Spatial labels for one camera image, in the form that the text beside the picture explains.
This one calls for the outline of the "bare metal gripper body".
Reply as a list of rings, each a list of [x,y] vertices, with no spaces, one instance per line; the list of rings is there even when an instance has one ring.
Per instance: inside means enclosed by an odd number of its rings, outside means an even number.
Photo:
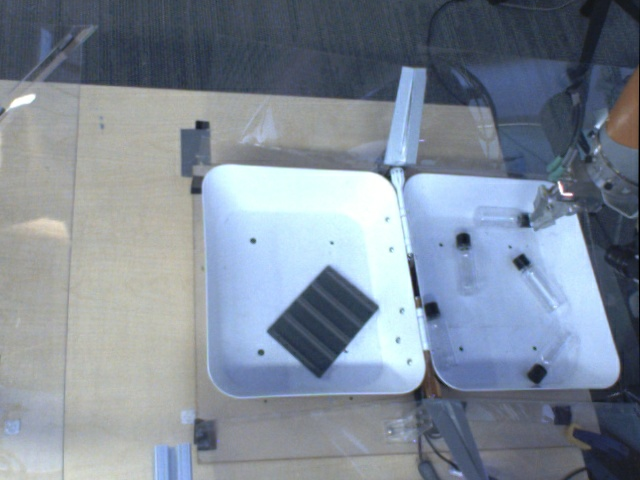
[[[561,201],[594,213],[607,207],[625,218],[639,216],[638,186],[605,164],[577,162],[557,181]]]

